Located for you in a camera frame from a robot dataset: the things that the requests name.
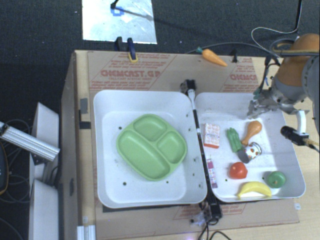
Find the toy tomato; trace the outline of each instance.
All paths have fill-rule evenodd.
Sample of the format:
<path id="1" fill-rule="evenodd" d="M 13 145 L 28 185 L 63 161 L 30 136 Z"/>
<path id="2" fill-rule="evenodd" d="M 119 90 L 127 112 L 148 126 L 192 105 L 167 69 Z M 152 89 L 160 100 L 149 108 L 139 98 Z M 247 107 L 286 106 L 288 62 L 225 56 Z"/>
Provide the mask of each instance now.
<path id="1" fill-rule="evenodd" d="M 244 179 L 247 177 L 248 170 L 243 162 L 235 162 L 231 165 L 229 175 L 233 179 Z"/>

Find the cardboard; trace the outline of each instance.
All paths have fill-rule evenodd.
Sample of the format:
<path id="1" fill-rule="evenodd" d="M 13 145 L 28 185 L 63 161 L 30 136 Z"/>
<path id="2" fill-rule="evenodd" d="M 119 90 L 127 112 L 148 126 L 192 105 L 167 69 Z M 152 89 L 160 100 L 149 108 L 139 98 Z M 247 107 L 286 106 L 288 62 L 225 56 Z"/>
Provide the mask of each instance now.
<path id="1" fill-rule="evenodd" d="M 201 211 L 197 204 L 113 210 L 102 206 L 97 197 L 93 98 L 104 89 L 179 91 L 185 79 L 195 79 L 197 93 L 251 93 L 259 85 L 252 59 L 239 57 L 238 63 L 231 63 L 231 57 L 222 56 L 228 66 L 221 67 L 204 60 L 201 55 L 186 54 L 138 53 L 139 61 L 134 64 L 129 62 L 126 52 L 76 51 L 73 58 L 76 68 L 71 67 L 69 71 L 76 74 L 75 81 L 78 81 L 74 94 L 75 110 L 80 114 L 77 123 L 90 125 L 75 130 L 80 147 L 77 151 L 78 182 L 81 179 L 80 189 L 77 189 L 81 196 L 77 213 L 85 218 L 82 223 L 96 225 L 97 240 L 200 232 L 201 227 L 191 224 L 191 219 Z M 87 99 L 89 104 L 83 112 L 80 110 L 82 99 Z M 293 199 L 223 204 L 221 208 L 223 216 L 214 226 L 215 230 L 299 222 Z"/>

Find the cardboard box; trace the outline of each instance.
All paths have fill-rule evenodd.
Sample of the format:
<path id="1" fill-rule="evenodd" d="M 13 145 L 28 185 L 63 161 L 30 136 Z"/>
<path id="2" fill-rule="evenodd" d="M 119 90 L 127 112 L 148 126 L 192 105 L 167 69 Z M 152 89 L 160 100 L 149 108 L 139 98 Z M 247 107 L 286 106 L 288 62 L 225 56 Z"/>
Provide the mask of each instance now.
<path id="1" fill-rule="evenodd" d="M 76 225 L 96 225 L 97 240 L 202 230 L 191 224 L 201 211 L 198 204 L 109 209 L 100 203 L 92 113 L 97 92 L 179 91 L 186 79 L 195 79 L 197 93 L 251 93 L 259 85 L 250 57 L 231 63 L 232 58 L 224 56 L 228 67 L 214 65 L 200 55 L 139 53 L 138 58 L 138 63 L 130 63 L 126 52 L 112 51 L 76 51 L 72 55 L 61 110 L 65 239 L 76 239 Z M 299 222 L 293 199 L 222 204 L 221 209 L 217 230 Z"/>

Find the banana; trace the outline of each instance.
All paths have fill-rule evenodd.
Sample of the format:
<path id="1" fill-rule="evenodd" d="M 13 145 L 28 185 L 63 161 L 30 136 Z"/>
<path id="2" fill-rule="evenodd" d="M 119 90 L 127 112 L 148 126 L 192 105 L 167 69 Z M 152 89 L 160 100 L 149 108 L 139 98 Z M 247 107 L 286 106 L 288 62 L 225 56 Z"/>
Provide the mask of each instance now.
<path id="1" fill-rule="evenodd" d="M 270 197 L 272 195 L 270 188 L 259 181 L 251 181 L 245 183 L 242 187 L 240 192 L 237 194 L 237 196 L 240 198 L 243 194 L 248 193 L 248 192 L 258 192 L 260 194 L 266 195 Z"/>

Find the small box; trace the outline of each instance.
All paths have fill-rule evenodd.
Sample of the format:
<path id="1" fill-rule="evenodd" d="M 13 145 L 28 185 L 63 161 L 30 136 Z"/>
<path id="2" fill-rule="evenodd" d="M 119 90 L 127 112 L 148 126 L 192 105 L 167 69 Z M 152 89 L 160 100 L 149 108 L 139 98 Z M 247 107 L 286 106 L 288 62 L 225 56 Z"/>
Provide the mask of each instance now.
<path id="1" fill-rule="evenodd" d="M 203 145 L 218 149 L 220 142 L 220 126 L 212 123 L 204 124 Z"/>

